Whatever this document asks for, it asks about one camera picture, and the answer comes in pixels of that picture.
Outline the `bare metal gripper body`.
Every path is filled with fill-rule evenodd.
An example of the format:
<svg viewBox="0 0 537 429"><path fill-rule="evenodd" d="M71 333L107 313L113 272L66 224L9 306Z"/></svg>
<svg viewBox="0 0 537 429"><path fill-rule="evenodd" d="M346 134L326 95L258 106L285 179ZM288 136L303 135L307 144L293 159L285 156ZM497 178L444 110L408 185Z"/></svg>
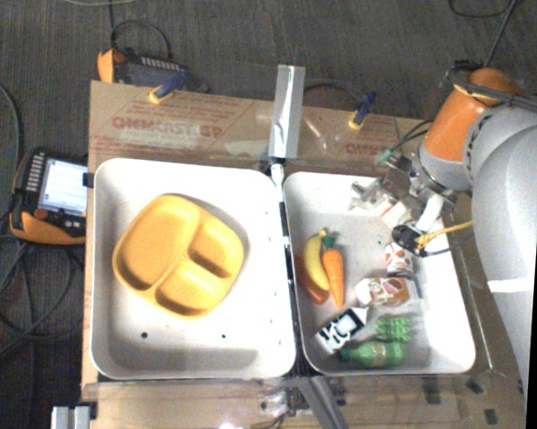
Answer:
<svg viewBox="0 0 537 429"><path fill-rule="evenodd" d="M436 199L442 208L455 206L456 192L431 177L417 157L392 155L387 158L386 167L382 184L400 200L410 198L413 202L426 204Z"/></svg>

